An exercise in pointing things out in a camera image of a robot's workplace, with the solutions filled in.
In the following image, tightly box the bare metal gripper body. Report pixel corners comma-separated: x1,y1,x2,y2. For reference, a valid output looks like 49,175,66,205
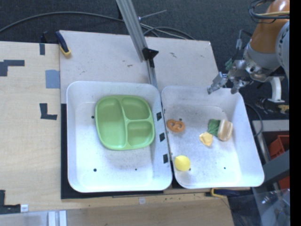
226,55,271,82

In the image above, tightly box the green lettuce leaf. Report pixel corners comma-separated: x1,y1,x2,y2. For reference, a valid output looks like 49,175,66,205
207,119,222,137

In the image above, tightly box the tan bread bun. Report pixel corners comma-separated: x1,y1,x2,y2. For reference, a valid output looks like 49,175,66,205
217,119,234,142

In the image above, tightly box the yellow cheese piece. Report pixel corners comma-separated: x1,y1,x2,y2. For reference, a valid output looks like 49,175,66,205
198,131,214,147

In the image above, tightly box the orange pretzel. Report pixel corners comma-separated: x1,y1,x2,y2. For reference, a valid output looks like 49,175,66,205
166,119,186,134

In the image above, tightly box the white plastic tray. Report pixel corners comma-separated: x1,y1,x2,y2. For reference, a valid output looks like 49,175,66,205
161,85,265,190
66,80,173,194

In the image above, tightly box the yellow lemon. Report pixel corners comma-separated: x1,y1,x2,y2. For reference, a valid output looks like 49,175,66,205
174,154,191,172

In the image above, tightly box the pale flat board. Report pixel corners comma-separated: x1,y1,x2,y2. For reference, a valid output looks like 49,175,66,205
59,30,251,195

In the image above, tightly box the green divided plate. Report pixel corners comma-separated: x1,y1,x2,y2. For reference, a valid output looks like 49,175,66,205
95,95,156,151

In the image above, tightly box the black cylinder on white bracket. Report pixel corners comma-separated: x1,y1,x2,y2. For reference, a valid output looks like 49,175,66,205
255,76,290,114

